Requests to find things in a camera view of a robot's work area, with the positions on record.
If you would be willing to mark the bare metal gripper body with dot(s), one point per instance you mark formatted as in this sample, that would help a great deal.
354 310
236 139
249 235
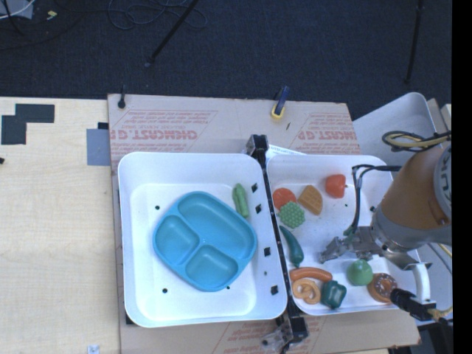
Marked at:
363 242

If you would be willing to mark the blue divided plate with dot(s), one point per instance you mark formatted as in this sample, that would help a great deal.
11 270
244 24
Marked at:
206 240

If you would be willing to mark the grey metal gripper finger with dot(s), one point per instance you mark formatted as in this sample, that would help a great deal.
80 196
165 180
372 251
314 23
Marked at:
328 254
338 242

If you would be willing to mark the white printed paper slip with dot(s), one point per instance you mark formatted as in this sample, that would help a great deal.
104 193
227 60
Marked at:
284 150

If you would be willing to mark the red bell pepper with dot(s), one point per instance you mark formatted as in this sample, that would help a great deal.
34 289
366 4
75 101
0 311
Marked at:
335 186

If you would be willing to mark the black cylinder on white bracket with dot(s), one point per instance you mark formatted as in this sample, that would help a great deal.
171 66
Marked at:
422 282

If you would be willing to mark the dark green bell pepper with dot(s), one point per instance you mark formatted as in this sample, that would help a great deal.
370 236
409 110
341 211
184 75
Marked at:
333 294

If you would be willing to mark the orange tomato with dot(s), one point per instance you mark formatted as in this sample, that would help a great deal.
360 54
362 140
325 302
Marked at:
283 197

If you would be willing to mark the dark green chili pepper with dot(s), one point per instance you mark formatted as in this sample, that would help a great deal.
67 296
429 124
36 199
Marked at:
294 245

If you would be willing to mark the orange pretzel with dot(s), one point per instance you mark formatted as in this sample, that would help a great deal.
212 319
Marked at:
307 291

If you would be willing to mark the orange waffle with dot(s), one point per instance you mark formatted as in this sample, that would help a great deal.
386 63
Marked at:
311 200

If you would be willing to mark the light green pea pod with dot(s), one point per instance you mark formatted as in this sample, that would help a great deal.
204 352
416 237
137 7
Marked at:
240 200

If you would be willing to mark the brown doughnut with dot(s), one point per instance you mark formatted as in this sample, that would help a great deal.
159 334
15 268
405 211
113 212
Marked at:
381 288

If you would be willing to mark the green grapes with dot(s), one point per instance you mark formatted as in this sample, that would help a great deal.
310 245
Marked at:
291 215

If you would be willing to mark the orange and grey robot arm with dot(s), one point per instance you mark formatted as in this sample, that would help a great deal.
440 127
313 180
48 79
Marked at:
409 201

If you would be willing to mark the light green pear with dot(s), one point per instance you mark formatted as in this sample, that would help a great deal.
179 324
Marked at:
359 273

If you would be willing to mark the brown cardboard board red print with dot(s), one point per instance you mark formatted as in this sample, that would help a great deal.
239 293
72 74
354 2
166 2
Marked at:
228 131

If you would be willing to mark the orange sausage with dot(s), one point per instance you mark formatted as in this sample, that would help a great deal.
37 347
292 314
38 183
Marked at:
310 273

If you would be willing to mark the white plastic tray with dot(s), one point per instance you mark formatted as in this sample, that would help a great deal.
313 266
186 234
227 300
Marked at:
147 183
332 219

